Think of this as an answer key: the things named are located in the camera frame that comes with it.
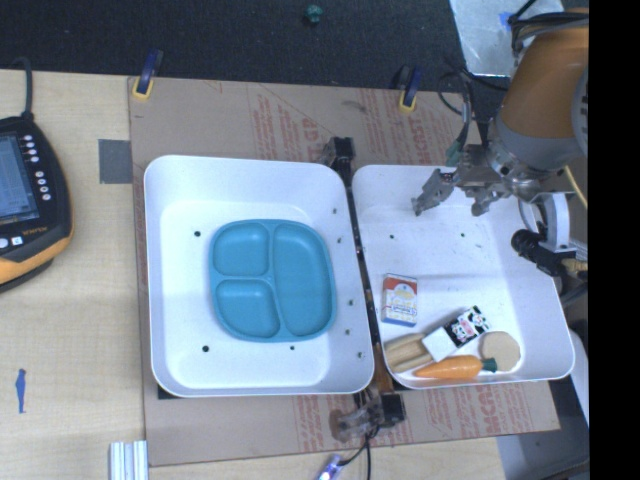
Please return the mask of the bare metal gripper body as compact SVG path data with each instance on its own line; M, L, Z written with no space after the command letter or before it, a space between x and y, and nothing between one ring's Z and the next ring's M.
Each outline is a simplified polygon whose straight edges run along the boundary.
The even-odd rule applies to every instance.
M477 202L515 196L529 202L550 177L502 146L467 145L454 173L454 185Z

